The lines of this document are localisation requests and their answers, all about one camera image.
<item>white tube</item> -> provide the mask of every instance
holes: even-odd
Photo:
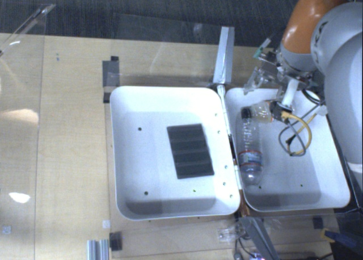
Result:
[[[290,107],[291,103],[294,99],[295,93],[297,91],[297,87],[299,86],[299,81],[297,79],[291,79],[288,84],[288,89],[286,89],[284,98],[281,102],[285,107]]]

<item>black bottle cap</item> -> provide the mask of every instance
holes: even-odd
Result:
[[[240,111],[242,119],[248,119],[252,117],[251,109],[249,107],[242,108]]]

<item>light wood surface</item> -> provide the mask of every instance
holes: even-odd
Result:
[[[51,36],[45,37],[44,45],[33,230],[35,254],[19,259],[85,259],[87,240],[108,238],[111,229],[103,228],[103,221],[119,216],[115,215],[113,175],[109,174],[108,168],[111,146],[106,140],[108,113],[103,104],[102,61],[109,60],[111,55],[119,56],[120,65],[126,72],[143,75],[183,76],[192,73],[194,76],[208,76],[214,67],[217,46]],[[249,57],[254,50],[235,47],[235,83],[245,81],[250,75],[255,62]],[[218,246],[220,244],[217,243],[220,249],[213,248],[217,233],[206,235],[203,230],[206,223],[198,229],[196,238],[210,240],[210,251],[196,251],[197,248],[187,248],[183,243],[175,242],[178,249],[174,251],[179,253],[171,254],[165,254],[169,250],[162,247],[162,237],[145,243],[143,249],[142,241],[147,239],[148,232],[145,231],[143,237],[135,234],[135,230],[155,228],[158,224],[129,221],[111,224],[115,230],[123,228],[136,235],[129,238],[132,243],[125,247],[126,250],[133,247],[132,253],[124,255],[128,259],[233,258],[231,245]],[[209,229],[216,230],[216,227],[211,225]],[[180,231],[171,229],[169,232],[168,237],[173,233],[177,237]],[[277,249],[317,255],[330,251],[327,242],[317,238],[314,241],[279,245]],[[152,243],[156,246],[150,253],[160,251],[162,255],[146,256],[146,248],[151,249]],[[21,249],[20,243],[15,240],[10,241],[8,247],[9,251]],[[193,252],[182,253],[183,249]]]

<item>clear water bottle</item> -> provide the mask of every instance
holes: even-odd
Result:
[[[237,152],[243,184],[258,184],[262,179],[263,162],[259,120],[253,117],[251,107],[242,108],[241,118],[237,118]]]

